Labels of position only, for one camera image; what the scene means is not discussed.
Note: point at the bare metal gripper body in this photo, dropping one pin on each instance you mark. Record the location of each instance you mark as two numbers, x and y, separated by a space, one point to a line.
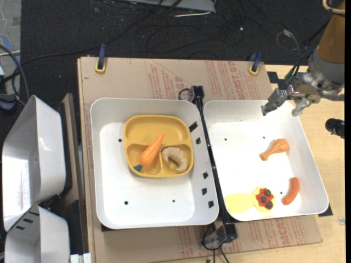
304 88

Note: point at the black cylinder on white bracket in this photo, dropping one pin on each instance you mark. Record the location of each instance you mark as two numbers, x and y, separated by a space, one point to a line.
335 127

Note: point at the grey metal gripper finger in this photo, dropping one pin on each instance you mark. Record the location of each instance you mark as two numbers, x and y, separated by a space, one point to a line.
272 101
300 107

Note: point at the yellow pizza with red topping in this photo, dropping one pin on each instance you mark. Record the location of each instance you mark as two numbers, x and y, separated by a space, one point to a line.
263 199

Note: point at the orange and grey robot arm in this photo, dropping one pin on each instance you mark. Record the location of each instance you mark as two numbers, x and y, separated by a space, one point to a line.
333 34

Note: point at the yellow divided plate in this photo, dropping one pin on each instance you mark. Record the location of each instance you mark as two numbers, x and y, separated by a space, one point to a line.
145 129

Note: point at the brown cardboard board red print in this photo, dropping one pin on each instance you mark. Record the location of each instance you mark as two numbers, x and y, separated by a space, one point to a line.
153 75

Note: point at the beige croissant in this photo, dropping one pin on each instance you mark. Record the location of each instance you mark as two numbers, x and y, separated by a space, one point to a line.
179 157

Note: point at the orange carrot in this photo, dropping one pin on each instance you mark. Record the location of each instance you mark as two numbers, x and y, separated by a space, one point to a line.
150 152

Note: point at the pale yellow flat slice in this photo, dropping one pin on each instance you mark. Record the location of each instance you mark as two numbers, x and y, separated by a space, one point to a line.
238 203

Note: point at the orange chicken drumstick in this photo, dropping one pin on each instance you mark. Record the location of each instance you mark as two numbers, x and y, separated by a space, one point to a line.
278 147

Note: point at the orange sausage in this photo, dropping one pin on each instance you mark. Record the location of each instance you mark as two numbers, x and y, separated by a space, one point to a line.
293 192

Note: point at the thin black rod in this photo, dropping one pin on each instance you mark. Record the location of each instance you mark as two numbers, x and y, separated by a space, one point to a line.
211 155

